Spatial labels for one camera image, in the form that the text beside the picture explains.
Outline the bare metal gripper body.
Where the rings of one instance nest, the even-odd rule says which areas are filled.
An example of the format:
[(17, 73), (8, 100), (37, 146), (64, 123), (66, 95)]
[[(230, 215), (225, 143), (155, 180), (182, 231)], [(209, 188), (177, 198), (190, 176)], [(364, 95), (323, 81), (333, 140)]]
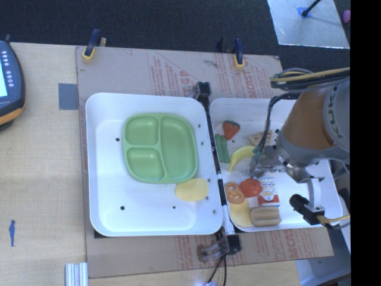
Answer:
[(265, 146), (252, 157), (260, 170), (260, 174), (267, 172), (285, 172), (290, 167), (291, 158), (281, 146)]

